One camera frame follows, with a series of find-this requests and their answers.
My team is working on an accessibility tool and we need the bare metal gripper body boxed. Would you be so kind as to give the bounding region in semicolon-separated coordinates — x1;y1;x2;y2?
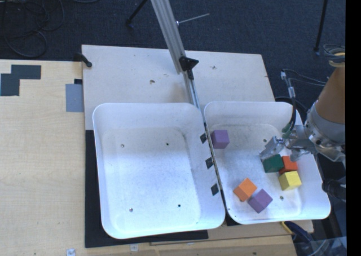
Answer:
284;125;346;162

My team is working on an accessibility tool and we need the red cube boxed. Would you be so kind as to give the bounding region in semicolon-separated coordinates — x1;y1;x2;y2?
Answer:
278;156;299;175

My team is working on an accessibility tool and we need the green cube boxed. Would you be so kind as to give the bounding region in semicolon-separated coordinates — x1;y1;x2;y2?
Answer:
262;154;285;174

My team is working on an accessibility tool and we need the white plastic tray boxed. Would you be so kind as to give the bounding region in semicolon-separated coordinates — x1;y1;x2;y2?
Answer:
92;102;226;240
203;100;332;226

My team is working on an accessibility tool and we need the yellow cube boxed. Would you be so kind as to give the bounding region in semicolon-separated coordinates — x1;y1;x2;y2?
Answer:
278;170;302;192

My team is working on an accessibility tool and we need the orange cube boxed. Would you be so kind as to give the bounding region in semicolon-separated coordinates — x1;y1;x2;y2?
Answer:
232;177;258;202

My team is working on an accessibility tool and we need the purple cube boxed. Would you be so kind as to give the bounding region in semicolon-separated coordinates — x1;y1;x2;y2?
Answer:
210;129;230;149
247;188;274;214

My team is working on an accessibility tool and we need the pale wood board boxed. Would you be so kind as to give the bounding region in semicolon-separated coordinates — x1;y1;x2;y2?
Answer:
81;45;314;242

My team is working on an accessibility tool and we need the black cylinder on white bracket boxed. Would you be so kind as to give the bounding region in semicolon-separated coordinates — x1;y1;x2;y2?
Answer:
321;178;346;202

